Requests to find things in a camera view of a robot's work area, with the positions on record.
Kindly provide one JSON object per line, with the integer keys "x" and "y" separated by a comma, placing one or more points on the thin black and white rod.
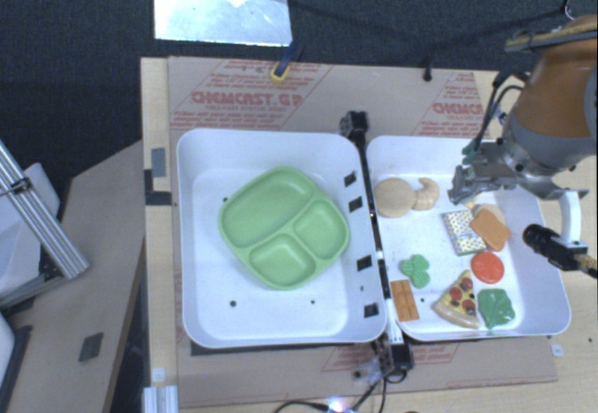
{"x": 370, "y": 196}

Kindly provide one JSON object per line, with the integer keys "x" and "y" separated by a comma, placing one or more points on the green lettuce leaf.
{"x": 495, "y": 308}

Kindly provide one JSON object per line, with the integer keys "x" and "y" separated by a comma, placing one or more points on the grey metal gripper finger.
{"x": 479, "y": 190}
{"x": 459, "y": 184}

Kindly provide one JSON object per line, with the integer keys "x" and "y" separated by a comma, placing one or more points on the orange bread slice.
{"x": 490, "y": 230}

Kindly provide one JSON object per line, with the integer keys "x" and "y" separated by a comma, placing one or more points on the patterned square packet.
{"x": 460, "y": 233}

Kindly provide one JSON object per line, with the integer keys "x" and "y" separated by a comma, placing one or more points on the black cylinder on white bracket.
{"x": 549, "y": 243}

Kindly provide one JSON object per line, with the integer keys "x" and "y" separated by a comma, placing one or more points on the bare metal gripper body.
{"x": 495, "y": 164}

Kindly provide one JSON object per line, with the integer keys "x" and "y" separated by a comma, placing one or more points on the brown cardboard board red print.
{"x": 261, "y": 93}

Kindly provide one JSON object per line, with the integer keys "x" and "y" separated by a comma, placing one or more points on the beige bun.
{"x": 493, "y": 209}

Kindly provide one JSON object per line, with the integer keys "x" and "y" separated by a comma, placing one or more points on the green broccoli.
{"x": 415, "y": 271}

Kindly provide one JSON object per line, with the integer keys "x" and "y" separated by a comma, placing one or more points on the green divided plate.
{"x": 280, "y": 229}

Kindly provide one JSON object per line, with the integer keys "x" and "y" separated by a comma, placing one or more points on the white plastic tray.
{"x": 420, "y": 238}
{"x": 210, "y": 261}

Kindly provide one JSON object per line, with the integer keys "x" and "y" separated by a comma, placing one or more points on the red tomato slice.
{"x": 487, "y": 267}

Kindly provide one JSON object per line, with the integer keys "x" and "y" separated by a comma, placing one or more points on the beige croissant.
{"x": 427, "y": 196}

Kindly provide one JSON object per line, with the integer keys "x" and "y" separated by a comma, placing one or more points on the orange rectangular biscuit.
{"x": 404, "y": 300}

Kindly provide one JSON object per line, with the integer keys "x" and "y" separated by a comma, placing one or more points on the pizza slice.
{"x": 460, "y": 303}

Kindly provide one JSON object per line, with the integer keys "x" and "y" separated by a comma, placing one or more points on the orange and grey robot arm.
{"x": 556, "y": 93}

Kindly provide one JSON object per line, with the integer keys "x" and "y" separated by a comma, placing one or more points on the round beige biscuit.
{"x": 393, "y": 197}

